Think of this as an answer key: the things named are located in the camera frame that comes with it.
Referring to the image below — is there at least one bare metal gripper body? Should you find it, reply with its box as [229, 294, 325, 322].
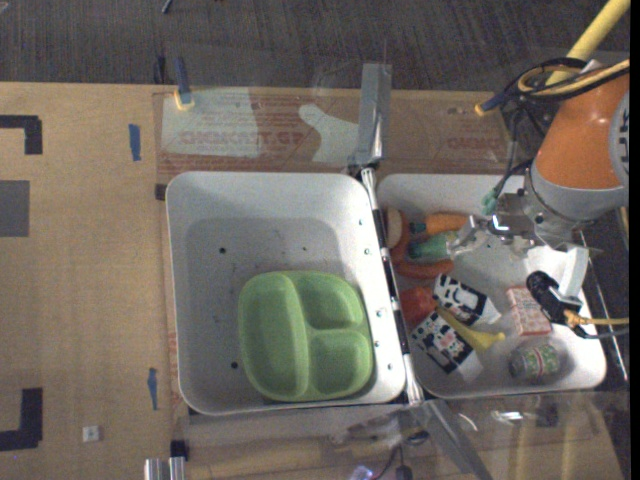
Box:
[490, 192, 551, 255]

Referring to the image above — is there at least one orange carrot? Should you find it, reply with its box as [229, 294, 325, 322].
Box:
[409, 211, 470, 236]

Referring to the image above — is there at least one green toy vegetable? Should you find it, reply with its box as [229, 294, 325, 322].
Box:
[406, 232, 459, 261]

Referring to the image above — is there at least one white plastic tray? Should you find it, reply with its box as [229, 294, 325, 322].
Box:
[375, 172, 609, 401]
[164, 169, 408, 416]

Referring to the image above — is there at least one red-orange sausage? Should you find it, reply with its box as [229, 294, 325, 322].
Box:
[394, 258, 456, 281]

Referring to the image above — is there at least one brown and white doughnut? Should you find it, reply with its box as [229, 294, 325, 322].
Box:
[383, 207, 412, 264]

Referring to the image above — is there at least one red toy tomato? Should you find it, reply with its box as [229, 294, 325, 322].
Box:
[399, 285, 438, 326]

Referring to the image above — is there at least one pink packet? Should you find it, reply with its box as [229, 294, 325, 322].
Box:
[504, 285, 554, 338]

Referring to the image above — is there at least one yellow banana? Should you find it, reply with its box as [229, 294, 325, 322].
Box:
[436, 305, 507, 355]

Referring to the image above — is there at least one black and white flowered carton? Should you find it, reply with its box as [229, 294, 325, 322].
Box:
[410, 310, 484, 382]

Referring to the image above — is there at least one brown cardboard board, red print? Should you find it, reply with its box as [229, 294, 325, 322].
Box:
[151, 86, 626, 452]

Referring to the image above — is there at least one green patterned can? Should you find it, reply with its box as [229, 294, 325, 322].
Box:
[508, 342, 562, 385]

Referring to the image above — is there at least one green divided plate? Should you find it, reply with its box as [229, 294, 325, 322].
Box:
[237, 269, 376, 403]

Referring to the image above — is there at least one black cylinder on white bracket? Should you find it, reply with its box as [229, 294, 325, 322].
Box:
[525, 245, 592, 326]

